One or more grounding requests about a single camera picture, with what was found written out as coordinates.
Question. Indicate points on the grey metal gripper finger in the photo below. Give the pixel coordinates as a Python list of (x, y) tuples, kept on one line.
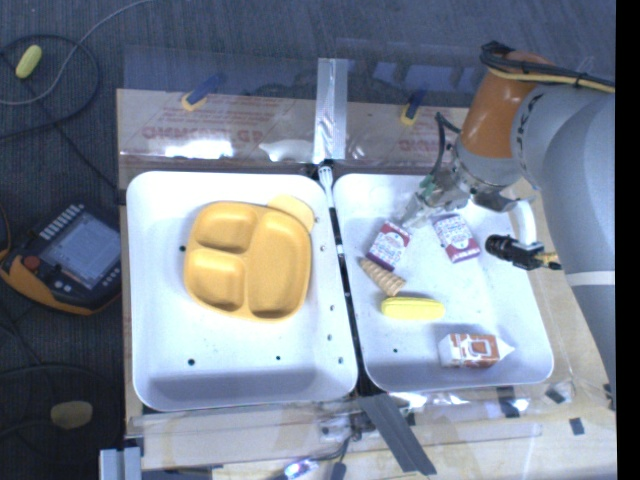
[(421, 216), (410, 209)]

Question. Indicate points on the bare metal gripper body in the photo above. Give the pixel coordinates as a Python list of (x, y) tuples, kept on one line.
[(446, 190)]

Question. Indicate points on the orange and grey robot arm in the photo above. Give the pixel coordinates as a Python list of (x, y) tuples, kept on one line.
[(560, 148)]

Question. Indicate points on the red and white carton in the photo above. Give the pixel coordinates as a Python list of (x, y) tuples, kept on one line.
[(389, 245), (456, 238)]

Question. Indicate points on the tan ice cream cone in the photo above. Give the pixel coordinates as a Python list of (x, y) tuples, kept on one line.
[(382, 277)]

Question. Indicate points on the thin black and white rod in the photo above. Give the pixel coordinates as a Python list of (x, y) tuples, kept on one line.
[(345, 273)]

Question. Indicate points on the yellow corn cob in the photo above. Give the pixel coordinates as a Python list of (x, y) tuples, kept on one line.
[(412, 308), (28, 61)]

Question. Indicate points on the white plastic tray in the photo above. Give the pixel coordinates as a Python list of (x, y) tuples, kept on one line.
[(480, 303), (165, 293)]

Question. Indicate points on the orange and white carton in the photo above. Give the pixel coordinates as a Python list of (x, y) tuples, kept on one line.
[(472, 350)]

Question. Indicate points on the yellow divided plate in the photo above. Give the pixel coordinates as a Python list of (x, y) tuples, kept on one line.
[(272, 263)]

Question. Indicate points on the brown cardboard board red print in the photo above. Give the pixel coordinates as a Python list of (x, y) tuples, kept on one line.
[(150, 133)]

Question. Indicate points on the yellow round toy food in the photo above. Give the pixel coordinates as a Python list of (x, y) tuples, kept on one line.
[(71, 414)]

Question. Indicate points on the black cylinder on white bracket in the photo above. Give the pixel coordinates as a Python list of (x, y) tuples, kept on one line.
[(510, 248)]

